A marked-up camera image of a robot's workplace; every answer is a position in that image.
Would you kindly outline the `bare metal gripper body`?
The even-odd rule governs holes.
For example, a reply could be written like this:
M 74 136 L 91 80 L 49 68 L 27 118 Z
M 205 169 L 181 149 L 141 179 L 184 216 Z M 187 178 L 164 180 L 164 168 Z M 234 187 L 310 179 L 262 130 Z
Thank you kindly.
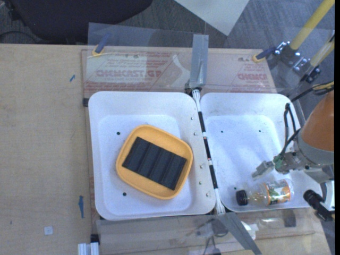
M 274 157 L 274 168 L 277 172 L 287 174 L 290 171 L 320 168 L 317 163 L 312 162 L 300 151 L 289 151 L 280 153 Z

